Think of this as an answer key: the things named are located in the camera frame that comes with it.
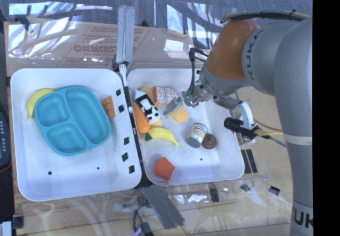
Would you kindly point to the orange and white packet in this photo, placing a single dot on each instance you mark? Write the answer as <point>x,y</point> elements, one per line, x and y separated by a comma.
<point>165,94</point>

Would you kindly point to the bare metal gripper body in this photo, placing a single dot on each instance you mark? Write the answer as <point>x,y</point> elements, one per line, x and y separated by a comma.
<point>195,95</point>

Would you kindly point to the beige round biscuit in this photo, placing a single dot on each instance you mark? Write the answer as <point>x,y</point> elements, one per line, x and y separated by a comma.
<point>157,124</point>

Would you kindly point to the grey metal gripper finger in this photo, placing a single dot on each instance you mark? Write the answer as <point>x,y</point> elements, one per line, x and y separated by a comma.
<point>171,108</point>
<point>179,100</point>

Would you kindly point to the yellow banana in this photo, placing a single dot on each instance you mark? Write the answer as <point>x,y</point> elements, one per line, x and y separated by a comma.
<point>34,99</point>
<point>163,134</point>

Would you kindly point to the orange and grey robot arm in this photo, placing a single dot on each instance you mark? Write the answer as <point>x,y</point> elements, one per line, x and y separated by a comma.
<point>281,65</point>

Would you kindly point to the white plastic tray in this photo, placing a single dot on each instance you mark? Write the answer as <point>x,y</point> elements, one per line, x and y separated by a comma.
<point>79,176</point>
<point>202,165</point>

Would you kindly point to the yellow biscuit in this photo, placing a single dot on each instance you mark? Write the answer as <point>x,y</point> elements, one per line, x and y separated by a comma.
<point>180,115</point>

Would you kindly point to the black and white carton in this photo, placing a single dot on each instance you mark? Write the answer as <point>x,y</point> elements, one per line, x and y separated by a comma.
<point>148,108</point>

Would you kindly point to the blue divided plate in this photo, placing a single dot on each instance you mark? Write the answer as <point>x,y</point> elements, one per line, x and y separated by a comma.
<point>77,112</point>

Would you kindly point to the orange brown bread slice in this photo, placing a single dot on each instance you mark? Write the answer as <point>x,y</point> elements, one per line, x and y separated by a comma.
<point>109,106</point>

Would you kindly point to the orange wedge block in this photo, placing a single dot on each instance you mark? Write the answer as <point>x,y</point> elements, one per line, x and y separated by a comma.
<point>164,169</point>

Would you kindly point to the brown doughnut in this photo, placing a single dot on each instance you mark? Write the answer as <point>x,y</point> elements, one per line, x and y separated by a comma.
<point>209,142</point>

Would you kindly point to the brown cardboard board red print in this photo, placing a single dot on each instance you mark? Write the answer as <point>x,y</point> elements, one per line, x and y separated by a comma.
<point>87,43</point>

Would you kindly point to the small white and orange can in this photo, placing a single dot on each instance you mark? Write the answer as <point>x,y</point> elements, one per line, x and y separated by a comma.
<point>197,134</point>

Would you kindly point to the pale yellow round slice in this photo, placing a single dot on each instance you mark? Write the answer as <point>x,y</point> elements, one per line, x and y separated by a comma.
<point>146,91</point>

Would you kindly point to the orange carrot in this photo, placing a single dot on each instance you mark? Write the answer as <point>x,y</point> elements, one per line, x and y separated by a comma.
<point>141,122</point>

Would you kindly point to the black cylinder on white bracket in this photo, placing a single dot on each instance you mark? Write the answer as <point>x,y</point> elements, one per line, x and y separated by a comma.
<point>235,124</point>

